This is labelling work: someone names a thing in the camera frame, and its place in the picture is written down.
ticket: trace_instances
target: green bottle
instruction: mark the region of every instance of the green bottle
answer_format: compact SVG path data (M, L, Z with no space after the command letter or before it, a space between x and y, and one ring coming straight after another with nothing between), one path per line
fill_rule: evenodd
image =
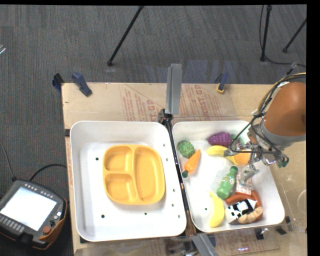
M216 195L221 199L226 199L229 197L230 191L236 183L236 176L238 173L238 168L236 166L231 166L229 173L223 176L218 189L216 190Z

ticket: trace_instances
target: gray carpet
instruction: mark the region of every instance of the gray carpet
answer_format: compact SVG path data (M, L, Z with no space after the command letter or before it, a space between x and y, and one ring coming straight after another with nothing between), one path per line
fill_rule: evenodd
M265 61L266 5L146 6L108 66L137 9L0 4L0 45L6 48L0 54L0 140L18 179L66 164L61 94L52 86L57 73L65 82L77 71L87 82L166 83L168 67L177 63L183 83L215 83L228 72L227 84L273 84L292 63L293 73L306 71L307 25L283 52L307 18L306 4L272 5ZM49 167L34 181L69 198L63 167ZM0 193L11 183L0 149ZM69 217L47 251L0 236L0 255L73 255Z

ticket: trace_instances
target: yellow banana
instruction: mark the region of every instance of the yellow banana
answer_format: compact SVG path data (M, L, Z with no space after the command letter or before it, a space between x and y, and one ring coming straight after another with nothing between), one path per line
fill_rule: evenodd
M220 225L225 217L225 206L222 199L216 196L212 191L209 192L209 195L212 198L214 212L210 219L209 226L210 228L215 228Z
M225 146L221 146L221 145L213 145L211 147L209 147L206 150L206 153L208 155L221 155L224 156L224 151L227 150L228 148ZM226 156L225 158L229 159L234 165L237 165L238 163L235 160L235 156Z

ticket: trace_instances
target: yellow plate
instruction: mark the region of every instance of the yellow plate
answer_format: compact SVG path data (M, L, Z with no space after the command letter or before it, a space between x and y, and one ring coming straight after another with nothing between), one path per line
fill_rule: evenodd
M154 204L165 194L161 157L145 145L109 147L103 156L103 180L105 193L119 204Z

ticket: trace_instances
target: button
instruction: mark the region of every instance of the button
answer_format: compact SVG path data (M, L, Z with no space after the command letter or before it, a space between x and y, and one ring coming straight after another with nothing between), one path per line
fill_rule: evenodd
M44 235L50 234L50 232L51 232L51 227L49 227L48 225L45 225L45 226L42 228L42 232L43 232Z

